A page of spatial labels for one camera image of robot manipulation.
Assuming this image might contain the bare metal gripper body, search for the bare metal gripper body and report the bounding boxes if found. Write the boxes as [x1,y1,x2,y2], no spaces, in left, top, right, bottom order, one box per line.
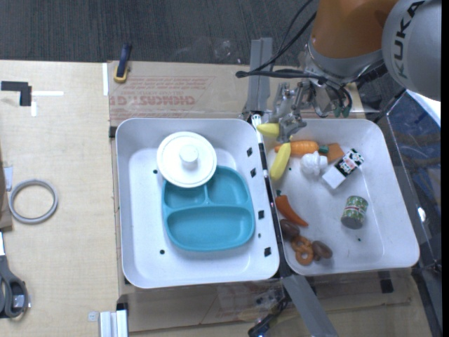
[273,68,352,119]

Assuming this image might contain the yellow oval toy food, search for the yellow oval toy food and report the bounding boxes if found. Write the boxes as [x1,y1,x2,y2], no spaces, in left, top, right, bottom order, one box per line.
[257,122,281,138]

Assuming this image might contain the orange carrot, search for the orange carrot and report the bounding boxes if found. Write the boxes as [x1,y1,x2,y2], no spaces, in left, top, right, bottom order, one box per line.
[274,139,330,157]

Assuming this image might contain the yellow banana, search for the yellow banana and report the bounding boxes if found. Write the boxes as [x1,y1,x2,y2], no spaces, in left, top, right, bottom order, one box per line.
[269,142,293,182]

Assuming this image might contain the white toy figure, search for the white toy figure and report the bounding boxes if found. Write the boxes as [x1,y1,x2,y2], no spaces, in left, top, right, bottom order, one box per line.
[300,152,329,182]

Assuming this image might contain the orange wedge slice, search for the orange wedge slice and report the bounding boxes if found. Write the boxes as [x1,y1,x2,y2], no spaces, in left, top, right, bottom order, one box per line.
[326,143,347,163]

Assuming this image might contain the white cow print carton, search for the white cow print carton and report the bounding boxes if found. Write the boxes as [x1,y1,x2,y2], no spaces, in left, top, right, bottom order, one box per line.
[321,148,365,190]

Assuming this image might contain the orange chili pepper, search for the orange chili pepper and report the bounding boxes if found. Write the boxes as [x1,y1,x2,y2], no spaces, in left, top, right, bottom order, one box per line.
[274,190,310,228]

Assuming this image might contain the white round lidded bowl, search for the white round lidded bowl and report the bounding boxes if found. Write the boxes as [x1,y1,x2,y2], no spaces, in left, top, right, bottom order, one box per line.
[156,131,218,189]

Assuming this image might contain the green can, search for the green can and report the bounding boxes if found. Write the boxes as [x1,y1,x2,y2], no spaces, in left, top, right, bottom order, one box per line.
[340,195,370,230]

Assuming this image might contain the blue divided plate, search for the blue divided plate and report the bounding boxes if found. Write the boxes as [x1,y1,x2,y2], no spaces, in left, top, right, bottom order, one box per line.
[161,165,256,253]

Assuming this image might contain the orange pretzel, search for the orange pretzel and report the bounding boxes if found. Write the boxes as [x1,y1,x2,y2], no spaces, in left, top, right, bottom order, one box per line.
[290,235,314,267]

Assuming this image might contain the white plastic tray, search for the white plastic tray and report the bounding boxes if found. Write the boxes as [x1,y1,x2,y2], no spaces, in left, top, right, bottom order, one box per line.
[261,117,421,277]
[114,117,281,290]

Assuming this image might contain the brown cardboard board red print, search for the brown cardboard board red print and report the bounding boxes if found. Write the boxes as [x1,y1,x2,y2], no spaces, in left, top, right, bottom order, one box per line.
[107,60,412,333]

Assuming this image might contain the grey scissors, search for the grey scissors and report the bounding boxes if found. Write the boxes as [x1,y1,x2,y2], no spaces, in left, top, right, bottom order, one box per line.
[0,253,29,319]

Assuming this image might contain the grey ring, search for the grey ring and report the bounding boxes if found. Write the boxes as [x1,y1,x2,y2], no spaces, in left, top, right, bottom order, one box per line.
[8,178,59,225]

